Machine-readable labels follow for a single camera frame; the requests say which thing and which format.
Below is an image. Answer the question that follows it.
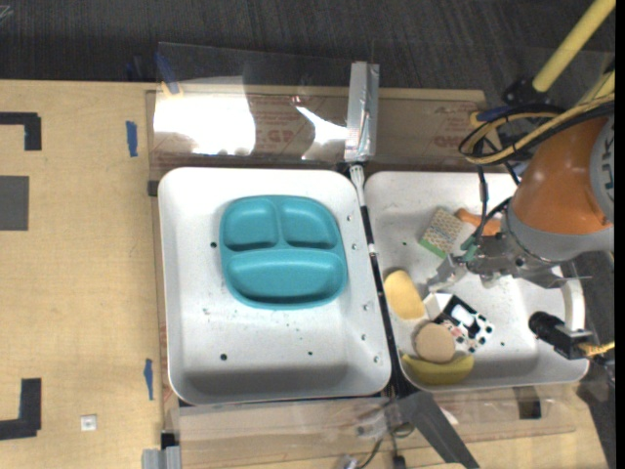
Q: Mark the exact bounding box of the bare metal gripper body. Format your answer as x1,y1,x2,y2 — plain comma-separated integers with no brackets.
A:
462,234,567,290

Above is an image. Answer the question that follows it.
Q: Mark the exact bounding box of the patterned green-edged packet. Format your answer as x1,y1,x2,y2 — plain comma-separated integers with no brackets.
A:
418,206,471,260

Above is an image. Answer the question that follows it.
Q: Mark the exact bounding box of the yellow bread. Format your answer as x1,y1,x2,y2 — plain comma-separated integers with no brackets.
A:
382,268,428,321

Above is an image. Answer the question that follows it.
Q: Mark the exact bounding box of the orange carrot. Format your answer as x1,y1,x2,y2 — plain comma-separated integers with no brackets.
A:
454,207,504,237

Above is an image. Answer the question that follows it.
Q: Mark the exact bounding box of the white plastic tray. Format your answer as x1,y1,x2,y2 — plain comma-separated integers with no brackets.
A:
156,165,394,406
362,169,592,394

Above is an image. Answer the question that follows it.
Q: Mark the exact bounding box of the tan round biscuit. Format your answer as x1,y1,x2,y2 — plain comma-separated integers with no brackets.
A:
412,320,457,364

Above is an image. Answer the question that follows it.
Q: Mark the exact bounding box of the yellow banana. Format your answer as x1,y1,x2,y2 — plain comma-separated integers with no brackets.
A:
400,350,477,387

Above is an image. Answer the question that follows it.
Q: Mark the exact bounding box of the blue divided plate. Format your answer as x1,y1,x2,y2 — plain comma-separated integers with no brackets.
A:
218,193,350,311

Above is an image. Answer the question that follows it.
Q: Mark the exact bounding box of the yellow padded pole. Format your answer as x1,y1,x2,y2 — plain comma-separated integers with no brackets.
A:
530,0,616,93

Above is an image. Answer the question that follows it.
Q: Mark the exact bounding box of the black cylinder on white bracket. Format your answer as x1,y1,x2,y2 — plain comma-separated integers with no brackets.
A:
527,275,596,362

